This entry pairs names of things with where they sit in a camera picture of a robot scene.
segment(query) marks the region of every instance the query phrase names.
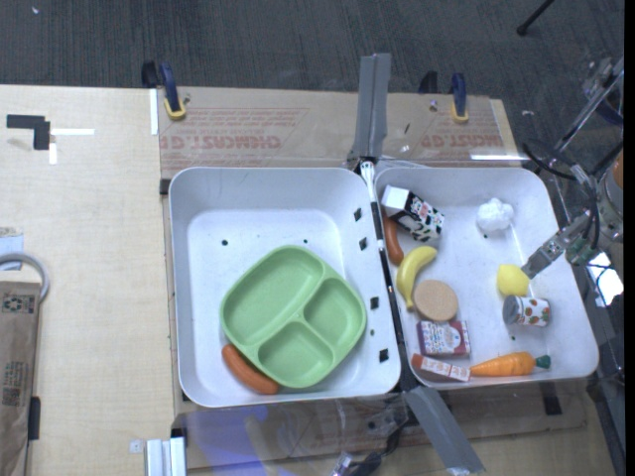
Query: brown round disc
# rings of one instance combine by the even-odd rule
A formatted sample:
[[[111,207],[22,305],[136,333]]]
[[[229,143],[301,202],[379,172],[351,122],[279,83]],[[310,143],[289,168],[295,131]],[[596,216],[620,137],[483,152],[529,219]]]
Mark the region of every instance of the brown round disc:
[[[421,316],[432,321],[449,321],[458,311],[456,293],[441,281],[418,283],[413,291],[413,303]]]

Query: gray cord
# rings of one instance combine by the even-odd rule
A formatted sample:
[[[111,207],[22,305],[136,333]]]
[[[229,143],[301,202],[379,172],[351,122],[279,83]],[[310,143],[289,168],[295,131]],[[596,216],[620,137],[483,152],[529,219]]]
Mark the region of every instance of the gray cord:
[[[25,254],[24,252],[12,252],[10,254],[0,255],[0,265],[10,263],[12,261],[19,261],[20,263],[31,265],[37,270],[37,272],[40,274],[40,278],[42,279],[42,287],[40,288],[40,301],[44,301],[44,298],[49,292],[49,274],[47,273],[46,267],[42,264],[42,261],[30,254]]]

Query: wooden table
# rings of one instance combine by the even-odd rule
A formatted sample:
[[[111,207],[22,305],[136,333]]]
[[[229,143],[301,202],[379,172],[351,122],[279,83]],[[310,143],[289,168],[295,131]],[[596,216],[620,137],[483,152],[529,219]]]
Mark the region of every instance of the wooden table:
[[[31,131],[0,128],[0,225],[23,230],[25,251],[45,263],[52,283],[36,365],[40,438],[31,443],[28,473],[141,475],[137,448],[169,437],[175,418],[151,92],[5,85],[0,107],[45,116],[54,129],[94,129],[56,137],[51,165],[48,152],[33,150]],[[35,279],[28,269],[0,277]],[[582,428],[476,441],[489,474],[610,473],[595,409],[580,396]],[[332,460],[283,465],[324,474]],[[379,474],[430,467],[441,467],[433,449],[417,446],[398,450]]]

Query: green plate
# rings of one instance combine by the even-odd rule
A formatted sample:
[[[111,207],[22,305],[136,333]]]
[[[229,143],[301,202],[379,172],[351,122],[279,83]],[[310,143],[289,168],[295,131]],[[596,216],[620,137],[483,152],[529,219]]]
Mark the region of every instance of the green plate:
[[[263,373],[290,388],[324,379],[366,326],[357,292],[303,247],[267,254],[227,292],[220,305],[227,338]]]

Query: white tray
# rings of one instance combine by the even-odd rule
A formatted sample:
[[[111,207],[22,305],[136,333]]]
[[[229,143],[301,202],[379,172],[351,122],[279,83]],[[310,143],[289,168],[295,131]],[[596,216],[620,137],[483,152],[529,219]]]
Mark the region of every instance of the white tray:
[[[598,364],[597,343],[579,294],[572,267],[564,257],[536,276],[529,296],[546,298],[553,311],[544,327],[511,325],[503,322],[503,296],[496,288],[500,264],[522,266],[558,230],[547,190],[539,177],[520,168],[439,169],[393,168],[377,176],[381,199],[386,185],[407,188],[445,215],[436,258],[418,275],[418,280],[436,279],[450,285],[458,296],[457,318],[467,322],[471,354],[444,357],[460,366],[526,350],[534,356],[549,354],[552,368],[529,376],[512,378],[473,377],[467,383],[433,383],[428,386],[455,389],[579,378],[591,374]],[[511,227],[485,238],[476,225],[478,206],[498,197],[514,208]],[[404,252],[420,243],[399,231]],[[393,282],[396,267],[391,265]],[[409,359],[419,351],[417,314],[406,309],[396,292]]]
[[[192,168],[171,182],[170,214],[179,376],[192,401],[221,408],[382,395],[394,388],[401,364],[361,177],[344,169]],[[221,359],[228,339],[218,309],[249,267],[283,245],[306,246],[357,290],[366,305],[366,330],[322,382],[258,395]]]

